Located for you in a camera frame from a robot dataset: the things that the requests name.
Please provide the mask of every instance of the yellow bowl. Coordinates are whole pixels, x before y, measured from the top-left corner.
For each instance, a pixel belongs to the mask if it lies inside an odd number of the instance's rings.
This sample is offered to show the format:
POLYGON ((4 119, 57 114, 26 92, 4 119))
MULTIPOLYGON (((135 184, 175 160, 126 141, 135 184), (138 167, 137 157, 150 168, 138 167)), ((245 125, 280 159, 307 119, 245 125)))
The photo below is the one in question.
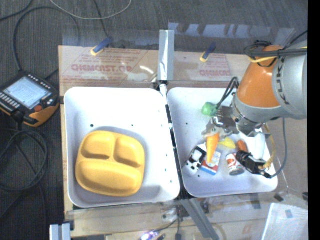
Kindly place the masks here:
POLYGON ((137 193, 145 171, 145 151, 133 137, 97 130, 81 142, 75 177, 87 191, 113 197, 137 193))

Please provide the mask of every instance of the red and white can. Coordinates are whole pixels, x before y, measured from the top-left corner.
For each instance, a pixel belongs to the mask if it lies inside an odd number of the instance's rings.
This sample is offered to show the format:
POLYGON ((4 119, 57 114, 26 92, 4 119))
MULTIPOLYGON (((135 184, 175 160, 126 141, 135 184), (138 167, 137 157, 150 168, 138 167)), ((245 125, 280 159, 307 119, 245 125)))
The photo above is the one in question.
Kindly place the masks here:
POLYGON ((228 164, 229 174, 239 175, 245 172, 244 167, 236 159, 236 153, 230 153, 225 156, 226 163, 228 164))

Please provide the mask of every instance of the carrot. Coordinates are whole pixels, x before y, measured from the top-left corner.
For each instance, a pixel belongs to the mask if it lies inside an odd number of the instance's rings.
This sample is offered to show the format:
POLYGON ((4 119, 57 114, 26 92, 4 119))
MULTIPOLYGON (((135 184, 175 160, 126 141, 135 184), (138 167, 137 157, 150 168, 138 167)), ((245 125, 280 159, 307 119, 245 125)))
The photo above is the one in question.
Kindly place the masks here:
POLYGON ((240 139, 237 141, 236 143, 239 151, 245 151, 245 152, 248 152, 248 148, 247 148, 247 145, 246 143, 244 142, 244 140, 240 139))
POLYGON ((206 138, 206 162, 211 163, 212 157, 216 151, 220 134, 216 133, 215 135, 209 136, 206 138))

